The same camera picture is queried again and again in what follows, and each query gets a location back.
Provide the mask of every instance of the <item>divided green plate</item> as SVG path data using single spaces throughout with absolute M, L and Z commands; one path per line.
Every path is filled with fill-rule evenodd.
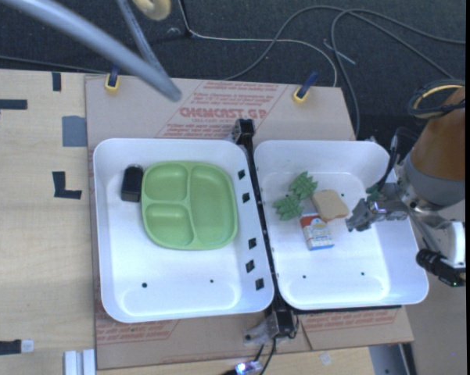
M 142 179 L 141 205 L 146 233 L 166 248 L 221 248 L 238 232 L 231 178 L 204 162 L 150 166 Z

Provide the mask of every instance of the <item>brown sponge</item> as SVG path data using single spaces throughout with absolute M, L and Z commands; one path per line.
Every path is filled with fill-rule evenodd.
M 347 205 L 344 204 L 337 192 L 332 189 L 314 192 L 311 200 L 324 221 L 343 218 L 350 213 Z

